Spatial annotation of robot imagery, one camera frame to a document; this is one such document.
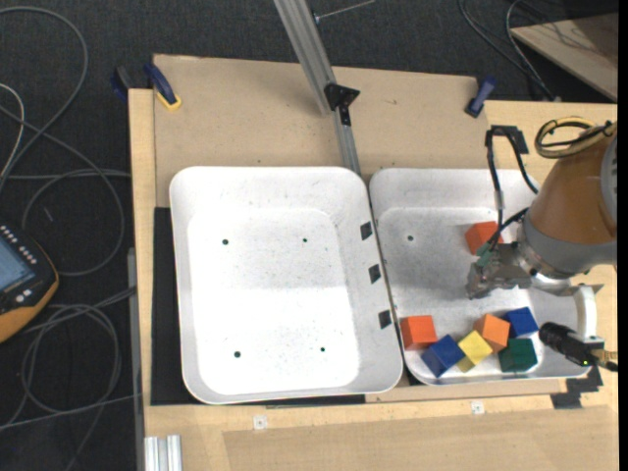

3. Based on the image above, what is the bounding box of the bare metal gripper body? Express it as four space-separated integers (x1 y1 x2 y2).
479 241 547 288

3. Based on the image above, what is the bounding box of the blue cube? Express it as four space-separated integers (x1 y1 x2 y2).
502 306 541 340
420 334 466 379

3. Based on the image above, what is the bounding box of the orange cube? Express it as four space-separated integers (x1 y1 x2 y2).
399 314 439 351
473 313 512 354
464 221 504 256

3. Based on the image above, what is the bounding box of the white plastic tray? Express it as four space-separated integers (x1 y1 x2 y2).
367 167 598 388
169 165 405 405

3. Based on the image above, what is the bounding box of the yellow cube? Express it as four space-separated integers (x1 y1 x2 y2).
456 330 495 374

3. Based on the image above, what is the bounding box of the green cube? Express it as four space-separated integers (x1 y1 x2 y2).
497 338 540 374

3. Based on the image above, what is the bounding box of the brown cardboard board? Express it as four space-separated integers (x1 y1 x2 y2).
152 54 563 404

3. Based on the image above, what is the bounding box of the black cylinder on white bracket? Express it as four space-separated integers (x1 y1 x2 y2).
538 285 605 368

